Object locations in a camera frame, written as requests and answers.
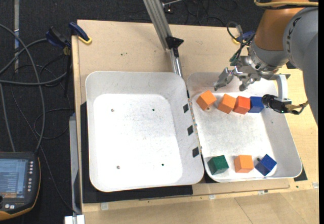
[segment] wooden table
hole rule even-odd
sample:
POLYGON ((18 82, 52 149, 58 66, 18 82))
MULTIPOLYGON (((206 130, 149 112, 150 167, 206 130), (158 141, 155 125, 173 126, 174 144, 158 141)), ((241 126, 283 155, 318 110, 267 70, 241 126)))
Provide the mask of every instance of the wooden table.
MULTIPOLYGON (((150 23, 78 20, 92 37, 85 45, 72 37, 74 97, 78 151, 80 105, 86 101, 85 80, 94 71, 170 72, 165 52, 150 23)), ((224 27, 170 25, 179 47, 184 80, 194 72, 221 72, 237 50, 224 27)), ((289 73, 289 98, 305 102, 302 72, 289 73)), ((286 115, 308 180, 293 178, 193 185, 192 196, 82 204, 86 223, 319 223, 318 127, 309 107, 286 115)))

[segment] display screen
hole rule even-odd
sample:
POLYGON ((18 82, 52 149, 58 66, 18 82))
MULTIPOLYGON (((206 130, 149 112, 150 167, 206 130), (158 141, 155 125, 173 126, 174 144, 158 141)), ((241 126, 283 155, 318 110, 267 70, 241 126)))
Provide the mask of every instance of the display screen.
POLYGON ((24 198, 27 159, 0 159, 0 195, 24 198))

